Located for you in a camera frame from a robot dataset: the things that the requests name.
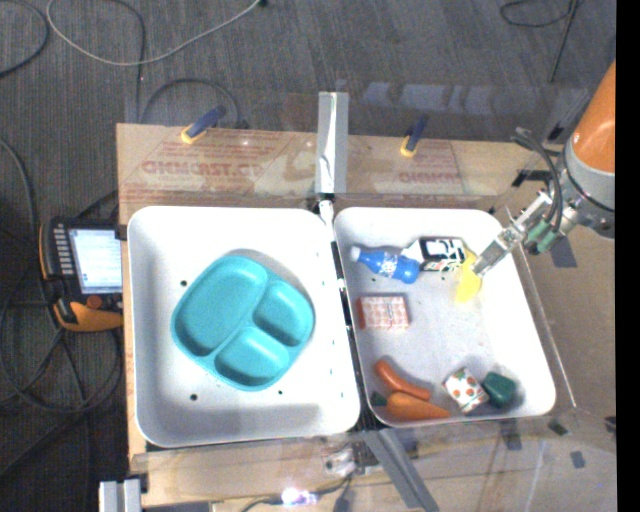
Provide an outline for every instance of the carrot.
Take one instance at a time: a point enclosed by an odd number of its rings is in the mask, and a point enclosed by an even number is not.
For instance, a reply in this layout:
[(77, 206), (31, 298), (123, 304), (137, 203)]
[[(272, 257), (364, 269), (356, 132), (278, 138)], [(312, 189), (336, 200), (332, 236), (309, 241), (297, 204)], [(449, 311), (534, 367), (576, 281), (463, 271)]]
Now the carrot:
[(402, 391), (394, 391), (387, 398), (387, 412), (398, 420), (416, 421), (448, 418), (451, 413), (430, 402)]
[(384, 359), (378, 359), (373, 369), (382, 382), (389, 386), (391, 391), (402, 391), (408, 395), (412, 395), (426, 401), (431, 398), (431, 392), (428, 389), (411, 384), (400, 377), (400, 375), (398, 375), (391, 365)]

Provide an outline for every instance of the blue plastic bottle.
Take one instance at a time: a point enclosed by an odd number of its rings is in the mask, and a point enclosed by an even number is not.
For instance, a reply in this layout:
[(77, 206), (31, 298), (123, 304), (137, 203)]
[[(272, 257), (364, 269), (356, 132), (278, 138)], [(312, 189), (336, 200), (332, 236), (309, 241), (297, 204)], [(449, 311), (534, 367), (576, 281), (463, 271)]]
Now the blue plastic bottle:
[(354, 245), (351, 247), (350, 257), (351, 261), (358, 261), (369, 267), (374, 274), (407, 284), (414, 283), (420, 274), (420, 263), (401, 254), (381, 250), (365, 251)]

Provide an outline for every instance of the blue and yellow clamp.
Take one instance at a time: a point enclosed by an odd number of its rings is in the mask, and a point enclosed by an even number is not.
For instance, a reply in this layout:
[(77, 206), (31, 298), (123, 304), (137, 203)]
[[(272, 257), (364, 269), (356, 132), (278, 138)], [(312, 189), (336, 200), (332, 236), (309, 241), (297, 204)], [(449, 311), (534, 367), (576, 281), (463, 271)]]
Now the blue and yellow clamp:
[(195, 123), (190, 124), (180, 132), (182, 142), (193, 144), (198, 139), (204, 137), (204, 134), (207, 132), (207, 130), (217, 125), (218, 121), (220, 121), (220, 119), (222, 119), (226, 113), (227, 109), (224, 108), (223, 105), (210, 110), (209, 112), (198, 118)]
[(402, 146), (400, 146), (400, 153), (403, 156), (407, 156), (409, 158), (413, 157), (416, 154), (418, 149), (418, 141), (422, 136), (422, 131), (424, 127), (427, 125), (427, 116), (422, 114), (418, 122), (412, 125), (407, 132), (404, 134), (404, 140), (402, 141)]

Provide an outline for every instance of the white bottle cap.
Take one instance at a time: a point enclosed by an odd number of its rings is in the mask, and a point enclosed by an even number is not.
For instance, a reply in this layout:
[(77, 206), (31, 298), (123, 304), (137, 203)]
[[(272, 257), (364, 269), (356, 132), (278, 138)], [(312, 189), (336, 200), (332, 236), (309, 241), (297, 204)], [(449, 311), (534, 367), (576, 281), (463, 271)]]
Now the white bottle cap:
[(349, 251), (349, 257), (351, 261), (358, 261), (358, 258), (360, 258), (360, 247), (352, 246), (351, 251)]

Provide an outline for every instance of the white cable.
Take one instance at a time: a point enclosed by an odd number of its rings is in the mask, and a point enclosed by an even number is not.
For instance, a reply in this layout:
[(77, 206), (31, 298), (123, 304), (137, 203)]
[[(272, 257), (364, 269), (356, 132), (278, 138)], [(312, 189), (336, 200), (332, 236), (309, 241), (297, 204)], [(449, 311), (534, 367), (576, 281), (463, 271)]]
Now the white cable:
[(226, 27), (227, 25), (230, 25), (231, 23), (233, 23), (234, 21), (239, 20), (240, 18), (242, 18), (243, 16), (245, 16), (246, 14), (249, 14), (249, 12), (251, 12), (255, 7), (257, 7), (257, 5), (261, 2), (262, 0), (255, 0), (249, 7), (247, 7), (244, 11), (242, 11), (241, 13), (235, 15), (233, 18), (225, 21), (224, 23), (210, 28), (209, 30), (206, 30), (205, 32), (203, 32), (202, 34), (199, 34), (191, 39), (189, 39), (188, 41), (182, 43), (180, 46), (177, 46), (176, 48), (174, 48), (173, 50), (168, 51), (167, 53), (160, 55), (158, 57), (153, 57), (151, 59), (146, 59), (146, 60), (142, 60), (142, 61), (137, 61), (137, 62), (114, 62), (112, 60), (108, 60), (108, 59), (103, 59), (102, 57), (98, 57), (97, 55), (94, 55), (93, 53), (88, 52), (87, 50), (85, 50), (84, 48), (81, 48), (80, 46), (78, 46), (76, 43), (74, 43), (73, 41), (71, 41), (71, 39), (69, 39), (67, 36), (65, 36), (59, 29), (58, 27), (56, 27), (56, 25), (53, 23), (53, 20), (51, 19), (51, 6), (56, 2), (56, 0), (49, 0), (49, 3), (47, 4), (47, 20), (49, 21), (49, 24), (51, 25), (51, 28), (53, 29), (53, 31), (58, 34), (58, 36), (60, 36), (66, 43), (68, 43), (69, 45), (71, 45), (72, 47), (74, 47), (76, 50), (78, 50), (81, 53), (84, 53), (86, 56), (91, 57), (92, 59), (95, 59), (99, 62), (102, 62), (104, 64), (110, 64), (112, 66), (140, 66), (142, 64), (151, 64), (152, 62), (158, 62), (159, 60), (165, 59), (166, 57), (169, 57), (170, 55), (173, 55), (174, 53), (179, 52), (180, 50), (182, 50), (185, 46), (190, 45), (191, 43), (195, 43), (196, 41), (198, 41), (199, 39), (202, 39), (205, 36), (208, 36), (209, 34), (212, 34), (218, 30), (220, 30), (221, 28)]

